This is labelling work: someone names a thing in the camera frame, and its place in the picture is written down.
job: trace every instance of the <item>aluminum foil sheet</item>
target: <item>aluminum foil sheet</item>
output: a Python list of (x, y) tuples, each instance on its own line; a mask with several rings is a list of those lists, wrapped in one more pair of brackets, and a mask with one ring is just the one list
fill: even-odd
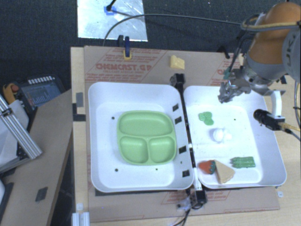
[[(112, 10), (122, 15), (107, 12), (105, 7), (112, 0), (78, 0), (78, 37), (105, 38), (108, 30), (120, 20), (143, 14), (142, 0), (116, 0)], [(119, 35), (129, 36), (132, 41), (147, 41), (144, 17), (127, 20), (115, 27), (107, 39), (116, 40)]]

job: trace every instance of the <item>light green divided plate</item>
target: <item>light green divided plate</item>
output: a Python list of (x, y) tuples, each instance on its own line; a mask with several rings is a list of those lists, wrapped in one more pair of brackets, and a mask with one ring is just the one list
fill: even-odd
[(176, 137), (171, 119), (164, 113), (129, 111), (117, 123), (121, 156), (135, 165), (159, 165), (176, 155)]

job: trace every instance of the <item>wire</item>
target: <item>wire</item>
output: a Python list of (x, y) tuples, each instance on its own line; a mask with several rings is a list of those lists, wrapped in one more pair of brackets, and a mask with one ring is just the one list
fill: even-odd
[(187, 210), (187, 212), (186, 212), (184, 218), (183, 218), (180, 222), (174, 224), (173, 226), (178, 226), (178, 225), (180, 225), (180, 224), (181, 224), (181, 226), (184, 226), (185, 223), (186, 223), (186, 220), (187, 220), (187, 218), (188, 218), (189, 213), (190, 213), (190, 209)]
[(300, 128), (297, 128), (295, 126), (292, 126), (292, 125), (284, 123), (284, 122), (279, 122), (278, 125), (281, 126), (281, 128), (283, 128), (283, 129), (293, 129), (296, 131), (300, 131)]
[(198, 20), (205, 20), (205, 21), (210, 21), (210, 22), (218, 22), (218, 23), (224, 23), (224, 24), (233, 24), (233, 25), (240, 25), (240, 23), (235, 23), (235, 22), (230, 22), (230, 21), (223, 21), (223, 20), (218, 20), (218, 19), (211, 19), (211, 18), (204, 18), (204, 17), (195, 17), (195, 16), (185, 16), (185, 15), (177, 15), (177, 14), (140, 14), (140, 15), (135, 15), (135, 16), (130, 16), (125, 19), (120, 20), (116, 24), (114, 24), (107, 32), (103, 39), (103, 46), (105, 44), (105, 41), (107, 40), (110, 32), (119, 24), (133, 19), (133, 18), (138, 18), (138, 17), (146, 17), (146, 16), (164, 16), (164, 17), (180, 17), (180, 18), (188, 18), (188, 19), (198, 19)]
[(251, 21), (258, 19), (259, 14), (253, 15), (246, 20), (244, 20), (241, 24), (241, 29), (249, 32), (264, 32), (271, 30), (279, 30), (279, 29), (293, 29), (300, 27), (300, 21), (298, 22), (288, 22), (288, 23), (274, 23), (274, 24), (263, 24), (263, 25), (250, 25)]
[(295, 82), (294, 109), (295, 109), (296, 120), (300, 128), (300, 106), (298, 107), (298, 103), (300, 102), (299, 93), (300, 93), (300, 83)]
[(200, 209), (200, 208), (202, 208), (202, 207), (203, 207), (202, 204), (201, 204), (201, 205), (195, 205), (195, 206), (192, 207), (192, 209), (198, 210), (198, 209)]
[(249, 40), (250, 38), (249, 37), (244, 37), (246, 34), (247, 35), (250, 35), (249, 33), (247, 33), (246, 31), (243, 31), (244, 33), (241, 35), (241, 36), (238, 36), (239, 37), (239, 40), (238, 40), (238, 45), (236, 47), (236, 50), (233, 54), (233, 58), (232, 58), (232, 61), (231, 61), (231, 64), (230, 66), (228, 67), (228, 72), (230, 73), (232, 68), (233, 68), (233, 65), (238, 57), (238, 55), (241, 53), (241, 47), (243, 45), (243, 43), (246, 41), (246, 40)]
[(293, 135), (294, 137), (296, 137), (300, 141), (300, 137), (297, 136), (297, 134), (295, 134), (294, 132), (292, 132), (290, 129), (284, 129), (283, 131), (286, 132), (287, 134)]

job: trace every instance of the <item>black clip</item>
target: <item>black clip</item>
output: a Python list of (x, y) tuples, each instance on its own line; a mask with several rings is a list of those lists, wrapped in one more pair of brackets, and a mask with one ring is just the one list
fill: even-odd
[(5, 116), (10, 115), (12, 112), (13, 112), (13, 110), (12, 110), (11, 108), (8, 108), (8, 109), (2, 111), (2, 112), (0, 113), (0, 116), (5, 117)]
[(123, 57), (125, 60), (132, 59), (132, 53), (130, 51), (130, 38), (128, 36), (126, 36), (124, 39)]
[(287, 84), (284, 75), (283, 75), (282, 77), (280, 77), (280, 82), (281, 82), (281, 84), (283, 84), (283, 85), (286, 85), (286, 84)]
[(119, 35), (117, 39), (117, 47), (123, 47), (124, 41), (123, 41), (123, 35)]
[(230, 55), (229, 55), (227, 49), (226, 49), (224, 46), (220, 46), (220, 47), (218, 48), (217, 52), (218, 52), (218, 53), (224, 53), (226, 59), (230, 59)]

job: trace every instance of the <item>black cable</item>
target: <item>black cable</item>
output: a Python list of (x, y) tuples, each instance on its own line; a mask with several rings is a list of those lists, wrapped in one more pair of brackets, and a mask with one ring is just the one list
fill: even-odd
[(119, 22), (117, 22), (116, 24), (114, 24), (109, 31), (107, 32), (107, 34), (105, 35), (104, 39), (103, 39), (103, 46), (105, 44), (105, 41), (107, 40), (110, 32), (119, 24), (133, 19), (133, 18), (138, 18), (138, 17), (146, 17), (146, 16), (164, 16), (164, 17), (180, 17), (180, 18), (189, 18), (189, 19), (198, 19), (198, 20), (205, 20), (205, 21), (210, 21), (210, 22), (217, 22), (217, 23), (224, 23), (224, 24), (234, 24), (234, 25), (240, 25), (240, 23), (235, 23), (235, 22), (229, 22), (229, 21), (223, 21), (223, 20), (218, 20), (218, 19), (211, 19), (211, 18), (204, 18), (204, 17), (195, 17), (195, 16), (185, 16), (185, 15), (176, 15), (176, 14), (140, 14), (140, 15), (135, 15), (135, 16), (130, 16), (127, 18), (124, 18), (122, 20), (120, 20)]
[(182, 224), (181, 226), (184, 226), (185, 223), (186, 223), (186, 220), (187, 220), (187, 218), (188, 218), (189, 213), (190, 213), (190, 209), (187, 210), (187, 212), (186, 212), (184, 218), (183, 218), (180, 222), (174, 224), (173, 226), (178, 226), (178, 225), (180, 225), (180, 224)]
[(287, 134), (293, 135), (294, 137), (296, 137), (300, 141), (300, 137), (298, 137), (297, 134), (292, 132), (290, 129), (285, 129), (284, 132), (286, 132)]
[(193, 206), (192, 209), (198, 210), (198, 209), (200, 209), (202, 207), (203, 207), (203, 204), (197, 204), (197, 205)]
[(233, 58), (232, 58), (232, 61), (231, 61), (231, 64), (230, 66), (228, 67), (228, 71), (231, 72), (232, 68), (233, 68), (233, 65), (238, 57), (238, 55), (240, 54), (241, 52), (241, 47), (242, 45), (244, 44), (244, 42), (246, 40), (249, 40), (250, 38), (248, 37), (244, 37), (246, 34), (249, 35), (250, 33), (246, 32), (246, 31), (241, 31), (241, 32), (244, 32), (241, 36), (238, 36), (239, 40), (238, 40), (238, 45), (236, 47), (236, 50), (233, 54)]

